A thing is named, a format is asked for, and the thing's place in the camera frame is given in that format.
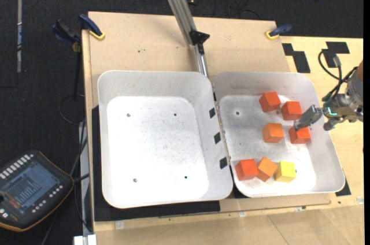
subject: black bracket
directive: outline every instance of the black bracket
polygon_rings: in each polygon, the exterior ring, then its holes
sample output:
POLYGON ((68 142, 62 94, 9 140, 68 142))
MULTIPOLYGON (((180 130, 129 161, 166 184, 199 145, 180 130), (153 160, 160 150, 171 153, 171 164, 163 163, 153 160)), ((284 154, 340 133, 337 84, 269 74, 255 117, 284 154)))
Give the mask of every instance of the black bracket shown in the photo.
POLYGON ((189 34, 193 45, 198 45, 200 55, 204 55, 203 43, 209 39, 210 35, 200 31, 190 31, 189 34))

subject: wooden table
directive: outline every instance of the wooden table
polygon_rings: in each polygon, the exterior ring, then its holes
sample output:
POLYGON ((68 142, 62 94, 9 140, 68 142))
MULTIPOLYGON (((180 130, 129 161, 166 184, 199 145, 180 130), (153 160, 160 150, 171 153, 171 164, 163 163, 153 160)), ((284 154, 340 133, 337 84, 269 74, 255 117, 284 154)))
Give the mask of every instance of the wooden table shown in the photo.
MULTIPOLYGON (((195 71, 193 49, 186 46, 173 16, 89 12, 105 31, 98 41, 83 31, 84 86, 90 177, 92 169, 91 109, 98 105, 97 80, 107 70, 195 71)), ((198 30, 209 33, 205 43, 210 80, 222 71, 296 71, 282 43, 304 51, 317 96, 336 80, 317 62, 326 41, 346 42, 341 54, 343 73, 363 58, 362 39, 279 37, 268 40, 274 21, 194 18, 198 30)), ((253 244, 363 244, 364 157, 362 123, 343 123, 330 132, 351 195, 335 193, 220 201, 221 212, 204 215, 153 217, 93 222, 98 244, 224 244, 248 240, 253 244)))

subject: orange block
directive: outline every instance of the orange block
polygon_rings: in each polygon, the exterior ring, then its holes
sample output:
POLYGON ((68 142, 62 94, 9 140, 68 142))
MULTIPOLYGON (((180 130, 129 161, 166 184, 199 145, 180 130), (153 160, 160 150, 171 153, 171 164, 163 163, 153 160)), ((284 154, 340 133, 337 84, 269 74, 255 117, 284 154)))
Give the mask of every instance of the orange block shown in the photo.
POLYGON ((301 128, 298 131, 296 131, 294 127, 291 127, 289 129, 289 136, 290 142, 295 144, 306 143, 311 139, 311 134, 308 127, 301 128))
POLYGON ((239 180, 253 179, 258 175, 257 164, 254 159, 243 159, 235 165, 239 180))
POLYGON ((301 104, 298 101, 287 101, 282 106, 284 120, 294 121, 302 116, 301 104))
POLYGON ((270 177, 273 176, 273 173, 276 170, 278 165, 269 160, 266 157, 262 157, 260 163, 257 166, 258 175, 257 177, 262 181, 266 182, 270 177))
POLYGON ((283 126, 278 123, 269 122, 263 129, 264 142, 278 143, 284 138, 283 126))
POLYGON ((276 92, 268 92, 263 94, 259 100, 262 110, 264 112, 271 112, 272 110, 277 109, 282 102, 276 92))

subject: yellow block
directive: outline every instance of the yellow block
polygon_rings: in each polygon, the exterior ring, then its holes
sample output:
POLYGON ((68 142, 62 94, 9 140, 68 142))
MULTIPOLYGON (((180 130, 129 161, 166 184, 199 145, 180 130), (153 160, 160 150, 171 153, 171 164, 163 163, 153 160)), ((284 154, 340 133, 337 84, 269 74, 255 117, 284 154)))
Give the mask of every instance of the yellow block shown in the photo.
POLYGON ((284 183, 295 179, 295 165, 293 162, 280 161, 275 171, 275 180, 284 183))

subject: cube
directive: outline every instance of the cube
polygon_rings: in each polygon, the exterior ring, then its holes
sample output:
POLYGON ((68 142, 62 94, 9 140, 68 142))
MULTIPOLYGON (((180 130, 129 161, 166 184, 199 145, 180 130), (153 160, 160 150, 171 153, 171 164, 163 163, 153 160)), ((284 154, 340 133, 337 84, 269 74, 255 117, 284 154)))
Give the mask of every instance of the cube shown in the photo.
POLYGON ((282 106, 284 120, 294 121, 302 116, 301 104, 298 101, 287 101, 282 106))
POLYGON ((288 161, 280 161, 275 171, 275 180, 283 183, 289 183, 295 179, 295 164, 288 161))
POLYGON ((310 130, 304 127, 296 131, 294 127, 289 129, 290 142, 293 144, 306 143, 311 139, 310 130))
POLYGON ((262 157, 260 163, 257 166, 257 178, 266 182, 269 178, 273 176, 273 173, 275 172, 277 166, 278 165, 272 162, 270 159, 262 157))
POLYGON ((239 180, 253 179, 258 175, 257 164, 254 159, 243 159, 235 165, 239 180))
POLYGON ((264 112, 271 112, 277 109, 282 102, 276 92, 264 93, 258 100, 264 112))
POLYGON ((284 138, 283 126, 279 123, 269 122, 262 129, 264 142, 278 143, 284 138))

